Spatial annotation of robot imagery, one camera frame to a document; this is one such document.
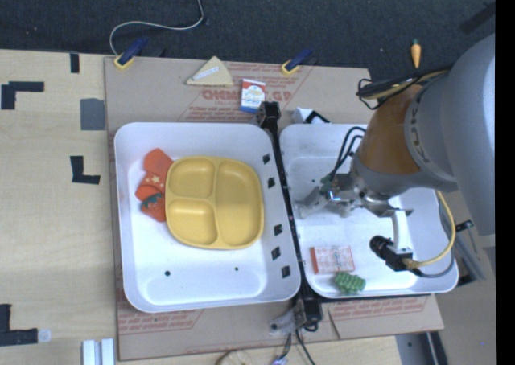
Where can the yellow divided plate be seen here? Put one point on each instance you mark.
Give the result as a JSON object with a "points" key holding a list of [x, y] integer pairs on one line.
{"points": [[215, 202]]}

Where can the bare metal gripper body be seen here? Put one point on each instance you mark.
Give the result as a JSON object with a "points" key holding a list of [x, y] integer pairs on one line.
{"points": [[347, 194]]}

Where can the orange carrot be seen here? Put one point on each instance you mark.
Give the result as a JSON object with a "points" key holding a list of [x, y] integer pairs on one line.
{"points": [[416, 54]]}

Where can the white plastic tray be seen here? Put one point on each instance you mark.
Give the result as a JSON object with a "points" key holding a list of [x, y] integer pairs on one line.
{"points": [[362, 234], [201, 279]]}

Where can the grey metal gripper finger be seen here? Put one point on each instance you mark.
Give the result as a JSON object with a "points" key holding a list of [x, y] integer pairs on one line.
{"points": [[310, 204], [347, 210]]}

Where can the small white block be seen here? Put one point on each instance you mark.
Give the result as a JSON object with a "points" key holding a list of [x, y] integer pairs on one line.
{"points": [[302, 114]]}

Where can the red and white packet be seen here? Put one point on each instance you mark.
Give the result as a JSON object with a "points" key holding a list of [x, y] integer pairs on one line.
{"points": [[332, 259]]}

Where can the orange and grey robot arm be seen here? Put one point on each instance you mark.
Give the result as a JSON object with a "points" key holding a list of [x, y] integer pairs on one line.
{"points": [[462, 122]]}

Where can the brown cardboard board red print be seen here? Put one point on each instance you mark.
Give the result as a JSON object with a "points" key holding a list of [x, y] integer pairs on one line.
{"points": [[161, 98]]}

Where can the red white blue carton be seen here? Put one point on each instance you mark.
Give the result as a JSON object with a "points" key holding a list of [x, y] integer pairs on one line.
{"points": [[252, 95]]}

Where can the tan triangular sandwich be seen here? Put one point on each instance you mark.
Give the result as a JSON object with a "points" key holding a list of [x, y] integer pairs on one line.
{"points": [[211, 74]]}

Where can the black cylinder on white bracket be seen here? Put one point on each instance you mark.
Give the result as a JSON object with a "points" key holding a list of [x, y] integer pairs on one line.
{"points": [[396, 253]]}

